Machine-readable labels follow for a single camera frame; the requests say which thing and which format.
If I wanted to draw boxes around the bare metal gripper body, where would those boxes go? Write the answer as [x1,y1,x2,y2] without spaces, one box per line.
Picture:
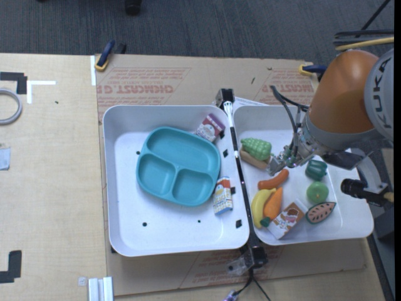
[283,126,330,169]

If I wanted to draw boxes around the orange sausage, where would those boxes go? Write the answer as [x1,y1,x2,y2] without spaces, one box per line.
[257,168,290,191]

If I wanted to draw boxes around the green bell pepper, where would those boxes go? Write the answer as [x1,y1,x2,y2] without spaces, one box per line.
[305,159,328,182]

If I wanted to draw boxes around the tan bread bun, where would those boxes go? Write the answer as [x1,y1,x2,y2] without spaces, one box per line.
[239,148,272,170]

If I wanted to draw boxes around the green grapes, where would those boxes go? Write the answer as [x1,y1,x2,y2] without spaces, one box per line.
[240,137,273,162]

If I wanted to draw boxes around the orange carrot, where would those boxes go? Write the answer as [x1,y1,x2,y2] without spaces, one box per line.
[259,186,284,228]

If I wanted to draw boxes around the thin black and white rod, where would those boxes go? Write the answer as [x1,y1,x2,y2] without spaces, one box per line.
[223,101,257,248]

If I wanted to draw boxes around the yellow banana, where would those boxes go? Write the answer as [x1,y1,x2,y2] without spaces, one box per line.
[251,187,277,230]

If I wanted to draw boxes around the green apple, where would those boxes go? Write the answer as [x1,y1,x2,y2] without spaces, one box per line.
[306,181,330,204]

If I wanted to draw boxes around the brown and white carton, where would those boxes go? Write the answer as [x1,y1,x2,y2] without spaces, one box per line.
[266,199,309,240]

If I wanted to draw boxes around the blue and orange carton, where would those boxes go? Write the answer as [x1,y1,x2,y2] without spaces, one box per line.
[212,176,234,216]

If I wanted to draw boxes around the watermelon slice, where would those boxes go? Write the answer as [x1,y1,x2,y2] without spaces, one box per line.
[305,201,337,225]

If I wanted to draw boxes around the white paper sheet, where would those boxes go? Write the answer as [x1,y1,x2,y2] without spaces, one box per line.
[233,96,271,107]

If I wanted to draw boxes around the red and white carton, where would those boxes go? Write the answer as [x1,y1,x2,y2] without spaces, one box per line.
[195,113,226,143]

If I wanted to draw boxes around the white plastic tray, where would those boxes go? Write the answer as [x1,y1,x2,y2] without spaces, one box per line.
[102,105,251,258]
[232,105,375,246]

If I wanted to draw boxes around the blue divided plate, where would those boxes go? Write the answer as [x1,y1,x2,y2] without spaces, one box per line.
[135,125,222,208]

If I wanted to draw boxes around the brown cardboard board red print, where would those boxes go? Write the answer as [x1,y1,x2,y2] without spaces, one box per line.
[95,53,377,297]

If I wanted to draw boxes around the white tape roll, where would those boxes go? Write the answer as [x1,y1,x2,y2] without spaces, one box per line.
[0,87,24,126]

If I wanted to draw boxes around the black cylinder on white bracket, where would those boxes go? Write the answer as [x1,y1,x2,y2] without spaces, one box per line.
[340,149,393,208]

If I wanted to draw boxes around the black block with thin wires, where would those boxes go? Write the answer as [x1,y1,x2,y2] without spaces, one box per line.
[226,245,269,276]
[215,88,236,108]

